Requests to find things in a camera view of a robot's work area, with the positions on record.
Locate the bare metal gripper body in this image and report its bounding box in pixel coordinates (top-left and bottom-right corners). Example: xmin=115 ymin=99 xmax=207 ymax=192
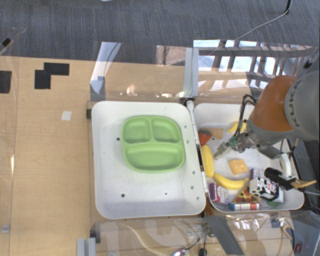
xmin=230 ymin=133 xmax=266 ymax=154

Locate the tan toy bread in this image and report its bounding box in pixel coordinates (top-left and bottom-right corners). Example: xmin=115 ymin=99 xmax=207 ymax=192
xmin=209 ymin=127 xmax=224 ymax=141

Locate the yellow toy corn cob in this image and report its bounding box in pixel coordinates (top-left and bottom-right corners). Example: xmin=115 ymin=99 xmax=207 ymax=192
xmin=200 ymin=144 xmax=215 ymax=179

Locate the small yellow banana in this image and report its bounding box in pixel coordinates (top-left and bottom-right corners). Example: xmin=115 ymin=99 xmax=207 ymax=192
xmin=227 ymin=121 xmax=248 ymax=134

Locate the red toy strawberry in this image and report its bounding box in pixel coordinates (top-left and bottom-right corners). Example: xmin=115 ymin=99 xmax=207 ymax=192
xmin=197 ymin=128 xmax=213 ymax=147

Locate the orange toy cheese wedge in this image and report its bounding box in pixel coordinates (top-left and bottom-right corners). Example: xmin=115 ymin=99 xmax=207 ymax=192
xmin=229 ymin=159 xmax=249 ymax=176

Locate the white plastic tray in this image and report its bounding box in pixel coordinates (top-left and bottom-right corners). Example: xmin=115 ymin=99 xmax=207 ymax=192
xmin=193 ymin=102 xmax=305 ymax=214
xmin=90 ymin=100 xmax=207 ymax=220

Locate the large yellow banana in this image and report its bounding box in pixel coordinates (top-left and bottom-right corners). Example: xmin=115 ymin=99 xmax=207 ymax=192
xmin=212 ymin=172 xmax=250 ymax=191

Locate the thin black and white rod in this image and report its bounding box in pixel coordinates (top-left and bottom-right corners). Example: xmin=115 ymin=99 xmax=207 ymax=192
xmin=186 ymin=99 xmax=209 ymax=194

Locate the purple carton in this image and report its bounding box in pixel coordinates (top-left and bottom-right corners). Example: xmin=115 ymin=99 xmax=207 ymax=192
xmin=208 ymin=182 xmax=230 ymax=206

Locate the white cow print carton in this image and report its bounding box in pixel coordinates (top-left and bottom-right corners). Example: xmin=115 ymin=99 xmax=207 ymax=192
xmin=248 ymin=167 xmax=285 ymax=204

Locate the toy pizza slice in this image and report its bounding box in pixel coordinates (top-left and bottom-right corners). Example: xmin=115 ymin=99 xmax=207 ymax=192
xmin=233 ymin=185 xmax=259 ymax=204

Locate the green divided plate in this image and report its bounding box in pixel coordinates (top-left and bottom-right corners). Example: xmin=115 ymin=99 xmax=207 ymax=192
xmin=121 ymin=115 xmax=187 ymax=174

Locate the black cylinder on white bracket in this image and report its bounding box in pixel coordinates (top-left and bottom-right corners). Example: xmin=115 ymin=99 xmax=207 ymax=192
xmin=264 ymin=152 xmax=301 ymax=191

